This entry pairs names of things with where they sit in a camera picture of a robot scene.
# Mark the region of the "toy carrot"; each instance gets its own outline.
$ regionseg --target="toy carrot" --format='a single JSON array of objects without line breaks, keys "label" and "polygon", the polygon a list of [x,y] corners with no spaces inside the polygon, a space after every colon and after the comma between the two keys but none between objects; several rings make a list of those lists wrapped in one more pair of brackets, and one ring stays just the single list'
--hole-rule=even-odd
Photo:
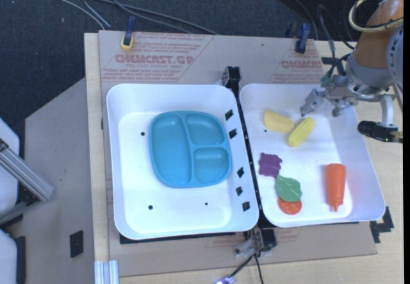
[{"label": "toy carrot", "polygon": [[325,170],[327,202],[334,211],[338,211],[339,205],[343,204],[346,184],[346,167],[343,164],[331,163]]}]

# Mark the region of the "blue plate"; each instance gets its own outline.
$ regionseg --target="blue plate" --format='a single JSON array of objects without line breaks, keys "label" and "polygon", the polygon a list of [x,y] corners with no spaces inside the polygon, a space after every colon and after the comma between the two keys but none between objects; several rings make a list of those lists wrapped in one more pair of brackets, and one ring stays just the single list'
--hole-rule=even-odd
[{"label": "blue plate", "polygon": [[171,187],[205,187],[231,173],[231,149],[220,121],[204,112],[157,115],[149,128],[149,151],[157,177]]}]

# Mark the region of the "yellow corn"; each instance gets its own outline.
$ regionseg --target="yellow corn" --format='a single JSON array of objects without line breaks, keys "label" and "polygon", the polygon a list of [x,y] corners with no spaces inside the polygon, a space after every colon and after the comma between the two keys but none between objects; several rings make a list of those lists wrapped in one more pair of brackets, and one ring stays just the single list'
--hole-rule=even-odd
[{"label": "yellow corn", "polygon": [[289,134],[288,144],[289,146],[296,147],[301,145],[303,141],[309,136],[315,127],[315,120],[311,117],[307,117],[295,129]]},{"label": "yellow corn", "polygon": [[265,111],[264,122],[268,129],[279,133],[288,133],[295,126],[293,121],[288,117],[270,110]]}]

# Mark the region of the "black bracket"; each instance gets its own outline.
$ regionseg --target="black bracket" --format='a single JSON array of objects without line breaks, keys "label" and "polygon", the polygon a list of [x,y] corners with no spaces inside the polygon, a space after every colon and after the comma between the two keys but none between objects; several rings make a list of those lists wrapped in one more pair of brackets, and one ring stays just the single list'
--hole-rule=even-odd
[{"label": "black bracket", "polygon": [[322,63],[325,65],[333,65],[333,58],[331,57],[322,57]]},{"label": "black bracket", "polygon": [[240,68],[227,66],[222,74],[222,85],[231,89],[235,98],[239,97],[239,81],[241,80]]},{"label": "black bracket", "polygon": [[277,245],[274,229],[269,227],[260,229],[263,241],[263,248],[261,249],[261,252],[273,249]]},{"label": "black bracket", "polygon": [[391,220],[391,215],[389,207],[386,207],[386,211],[382,217],[383,222],[377,223],[376,221],[370,221],[370,229],[372,231],[373,239],[375,243],[380,243],[380,233],[389,233],[391,229],[394,228],[393,221]]},{"label": "black bracket", "polygon": [[24,284],[26,282],[26,237],[20,236],[14,241],[17,246],[16,284]]},{"label": "black bracket", "polygon": [[[23,210],[29,208],[36,203],[39,203],[40,200],[36,195],[34,195],[30,190],[28,190],[21,182],[18,182],[18,196],[16,206],[19,205],[23,208]],[[11,225],[14,225],[23,219],[23,213],[18,212],[15,217],[12,217],[9,221],[5,222],[4,224],[0,225],[0,228],[7,228]]]}]

